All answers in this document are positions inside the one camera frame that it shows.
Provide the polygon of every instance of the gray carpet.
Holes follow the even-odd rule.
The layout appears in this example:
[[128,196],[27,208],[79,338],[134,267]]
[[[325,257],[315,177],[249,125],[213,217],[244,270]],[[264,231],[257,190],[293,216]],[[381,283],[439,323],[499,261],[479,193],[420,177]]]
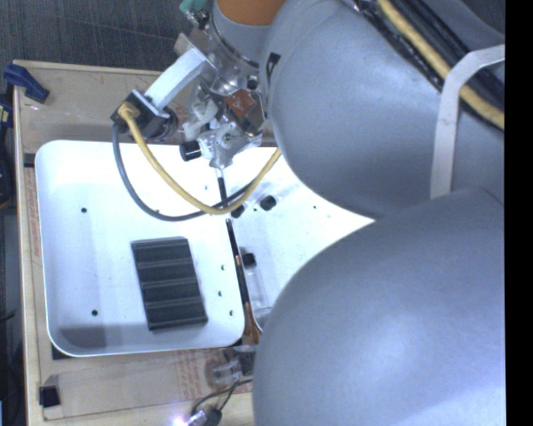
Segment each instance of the gray carpet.
[[[181,0],[0,0],[0,92],[4,67],[13,59],[164,70],[173,45],[189,28]],[[12,166],[12,133],[6,154]],[[4,216],[0,212],[0,318],[5,306]],[[7,326],[0,325],[0,359]],[[0,381],[7,380],[6,374]],[[0,383],[0,397],[7,396]]]

